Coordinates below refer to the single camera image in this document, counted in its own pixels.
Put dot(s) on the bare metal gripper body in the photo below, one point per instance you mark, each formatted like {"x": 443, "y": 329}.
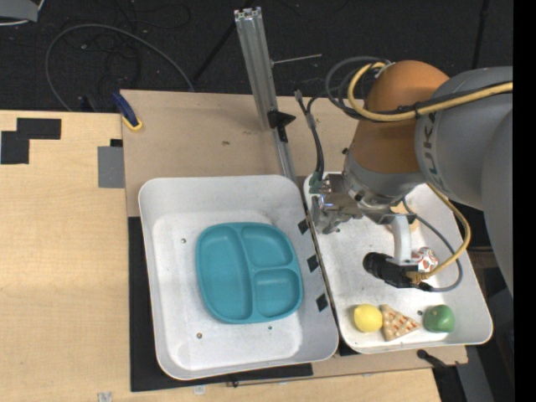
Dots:
{"x": 341, "y": 205}

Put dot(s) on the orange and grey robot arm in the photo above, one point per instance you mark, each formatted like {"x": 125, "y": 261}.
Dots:
{"x": 460, "y": 140}

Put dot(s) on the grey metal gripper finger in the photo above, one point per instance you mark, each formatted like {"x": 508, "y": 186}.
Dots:
{"x": 331, "y": 227}
{"x": 317, "y": 221}

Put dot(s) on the white plastic tray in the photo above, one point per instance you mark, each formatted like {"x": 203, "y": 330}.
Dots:
{"x": 347, "y": 266}
{"x": 176, "y": 308}

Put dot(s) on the black cylinder on white bracket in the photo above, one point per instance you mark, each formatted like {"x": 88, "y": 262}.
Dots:
{"x": 387, "y": 269}

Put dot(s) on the brown cardboard board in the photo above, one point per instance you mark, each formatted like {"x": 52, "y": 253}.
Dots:
{"x": 201, "y": 140}

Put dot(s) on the yellow lemon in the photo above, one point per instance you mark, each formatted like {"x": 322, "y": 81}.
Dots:
{"x": 367, "y": 318}

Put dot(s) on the tan pizza slice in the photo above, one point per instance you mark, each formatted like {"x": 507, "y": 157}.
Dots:
{"x": 395, "y": 324}

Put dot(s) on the green apple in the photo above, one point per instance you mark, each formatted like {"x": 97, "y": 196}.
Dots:
{"x": 439, "y": 318}

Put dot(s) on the white and orange ball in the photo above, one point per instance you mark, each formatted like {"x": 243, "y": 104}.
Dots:
{"x": 428, "y": 259}

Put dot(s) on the blue divided plate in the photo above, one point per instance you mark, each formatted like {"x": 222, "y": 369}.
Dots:
{"x": 226, "y": 274}

